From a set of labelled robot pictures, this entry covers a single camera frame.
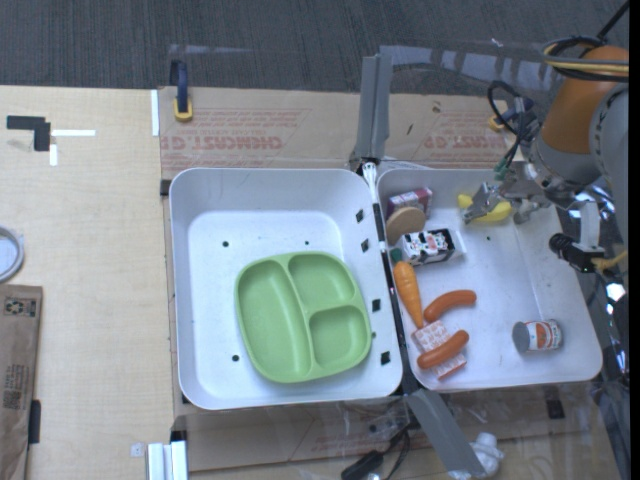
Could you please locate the pink carton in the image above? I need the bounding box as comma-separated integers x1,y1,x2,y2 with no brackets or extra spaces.
387,187,434,219

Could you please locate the black cylinder on white bracket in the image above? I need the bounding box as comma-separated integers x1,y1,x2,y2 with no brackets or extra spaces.
548,200,609,274

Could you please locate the white and orange can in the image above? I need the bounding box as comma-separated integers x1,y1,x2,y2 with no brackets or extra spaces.
511,318,565,354

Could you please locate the orange and white packet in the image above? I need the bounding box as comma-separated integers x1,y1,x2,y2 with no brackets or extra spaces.
410,319,469,382

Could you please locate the orange sausage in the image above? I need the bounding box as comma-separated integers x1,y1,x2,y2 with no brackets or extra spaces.
423,289,478,324
416,329,471,371

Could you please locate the clear tape roll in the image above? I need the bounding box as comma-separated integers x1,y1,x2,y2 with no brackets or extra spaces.
0,225,26,285

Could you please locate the brown paper envelope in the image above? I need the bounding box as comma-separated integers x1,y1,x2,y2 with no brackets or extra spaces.
0,283,44,480

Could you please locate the yellow banana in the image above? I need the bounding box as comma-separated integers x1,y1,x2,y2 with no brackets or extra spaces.
457,193,514,225

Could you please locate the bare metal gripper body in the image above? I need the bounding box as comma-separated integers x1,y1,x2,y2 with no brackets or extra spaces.
497,160,557,214

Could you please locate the white crumpled paper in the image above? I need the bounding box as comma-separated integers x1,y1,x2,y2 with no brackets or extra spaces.
468,431,505,475

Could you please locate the tan round biscuit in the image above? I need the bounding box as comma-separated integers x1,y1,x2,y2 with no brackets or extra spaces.
385,206,427,246

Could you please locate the brown cardboard board red print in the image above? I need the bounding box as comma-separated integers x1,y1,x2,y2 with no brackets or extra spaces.
157,86,569,473

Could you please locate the green divided plate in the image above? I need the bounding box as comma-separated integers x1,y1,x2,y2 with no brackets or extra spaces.
233,250,374,384

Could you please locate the black and white carton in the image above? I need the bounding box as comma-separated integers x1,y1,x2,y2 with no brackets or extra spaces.
401,227,467,268

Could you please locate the white plastic tray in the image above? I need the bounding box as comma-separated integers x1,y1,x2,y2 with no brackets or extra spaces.
375,167,604,393
168,167,404,412

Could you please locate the orange carrot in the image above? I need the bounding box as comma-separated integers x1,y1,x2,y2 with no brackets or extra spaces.
392,260,426,330

